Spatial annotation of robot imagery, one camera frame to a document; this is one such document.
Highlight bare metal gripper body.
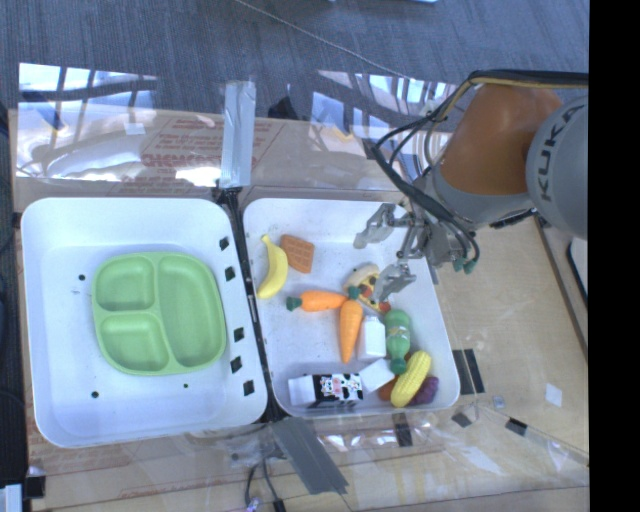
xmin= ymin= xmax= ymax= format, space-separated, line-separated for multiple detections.
xmin=395 ymin=211 xmax=469 ymax=269

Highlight pizza slice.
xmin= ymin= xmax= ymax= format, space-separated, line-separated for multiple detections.
xmin=342 ymin=262 xmax=393 ymax=315

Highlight green bottle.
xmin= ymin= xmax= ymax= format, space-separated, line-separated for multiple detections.
xmin=383 ymin=308 xmax=413 ymax=376

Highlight orange carrot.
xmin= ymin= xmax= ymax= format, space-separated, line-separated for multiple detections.
xmin=339 ymin=285 xmax=365 ymax=365
xmin=285 ymin=290 xmax=349 ymax=314

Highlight white bottle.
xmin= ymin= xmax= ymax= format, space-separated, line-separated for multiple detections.
xmin=356 ymin=314 xmax=388 ymax=362

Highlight orange waffle biscuit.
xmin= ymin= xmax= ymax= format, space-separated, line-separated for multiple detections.
xmin=279 ymin=233 xmax=317 ymax=275

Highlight white plastic tray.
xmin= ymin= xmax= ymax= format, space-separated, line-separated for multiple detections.
xmin=241 ymin=197 xmax=462 ymax=419
xmin=19 ymin=196 xmax=269 ymax=449

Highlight white box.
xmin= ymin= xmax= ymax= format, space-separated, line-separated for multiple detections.
xmin=359 ymin=357 xmax=397 ymax=394

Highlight yellow corn cob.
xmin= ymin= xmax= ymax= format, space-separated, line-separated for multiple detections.
xmin=389 ymin=349 xmax=433 ymax=409

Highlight yellow banana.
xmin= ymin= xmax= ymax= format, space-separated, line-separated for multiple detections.
xmin=256 ymin=234 xmax=290 ymax=301

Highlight purple grapes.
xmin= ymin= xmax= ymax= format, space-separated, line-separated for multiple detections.
xmin=409 ymin=375 xmax=441 ymax=407

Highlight white carton with cow print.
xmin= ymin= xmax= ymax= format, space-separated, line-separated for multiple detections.
xmin=287 ymin=371 xmax=365 ymax=408

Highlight green divided plate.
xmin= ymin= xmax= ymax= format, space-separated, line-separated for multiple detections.
xmin=91 ymin=252 xmax=228 ymax=377

